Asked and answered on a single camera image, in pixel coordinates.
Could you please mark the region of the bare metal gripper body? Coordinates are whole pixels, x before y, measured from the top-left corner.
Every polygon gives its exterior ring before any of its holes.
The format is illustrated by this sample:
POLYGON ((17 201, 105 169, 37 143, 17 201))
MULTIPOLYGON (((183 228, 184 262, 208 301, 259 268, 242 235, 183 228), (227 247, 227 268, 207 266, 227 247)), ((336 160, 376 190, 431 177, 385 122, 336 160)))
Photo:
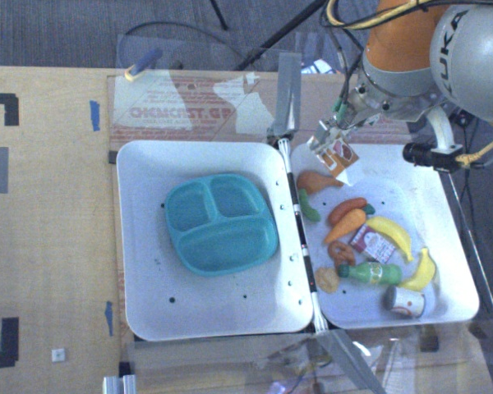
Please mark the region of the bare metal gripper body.
POLYGON ((334 110, 334 124, 339 129, 352 129, 379 117, 416 122, 443 101, 444 97, 435 85, 419 95, 398 96, 385 92, 367 78, 358 78, 334 110))

